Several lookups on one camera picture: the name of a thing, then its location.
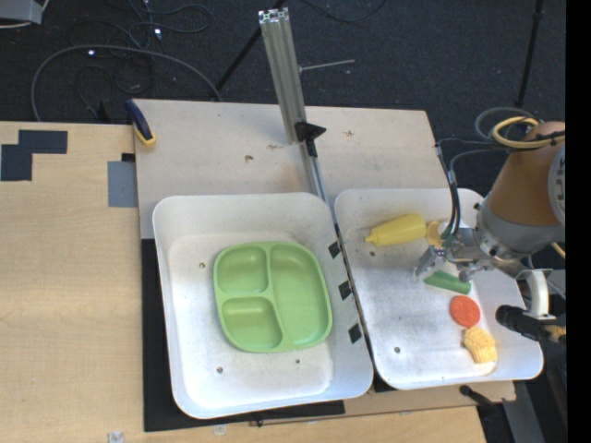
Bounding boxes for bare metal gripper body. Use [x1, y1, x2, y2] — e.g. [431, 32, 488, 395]
[441, 226, 505, 276]

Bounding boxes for green toy cucumber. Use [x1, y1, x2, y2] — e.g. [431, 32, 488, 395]
[422, 269, 473, 295]

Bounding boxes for yellow banana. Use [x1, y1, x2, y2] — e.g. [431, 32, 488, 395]
[425, 220, 447, 249]

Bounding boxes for orange round biscuit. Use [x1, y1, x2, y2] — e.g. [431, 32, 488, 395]
[449, 294, 482, 329]

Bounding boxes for yellow mustard bottle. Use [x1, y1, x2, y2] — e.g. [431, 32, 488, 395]
[364, 212, 428, 248]

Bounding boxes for yellow toy cupcake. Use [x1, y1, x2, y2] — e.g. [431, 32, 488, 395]
[461, 325, 499, 365]

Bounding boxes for white plastic tray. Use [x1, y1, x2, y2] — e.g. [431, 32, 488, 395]
[332, 186, 546, 392]
[151, 191, 375, 421]

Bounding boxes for green divided plate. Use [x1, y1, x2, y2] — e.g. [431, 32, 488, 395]
[211, 240, 334, 354]

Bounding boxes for pale wood board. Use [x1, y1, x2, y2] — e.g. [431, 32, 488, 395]
[131, 98, 518, 415]

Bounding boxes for black cylinder on white bracket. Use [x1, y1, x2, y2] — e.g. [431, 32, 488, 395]
[495, 268, 567, 343]

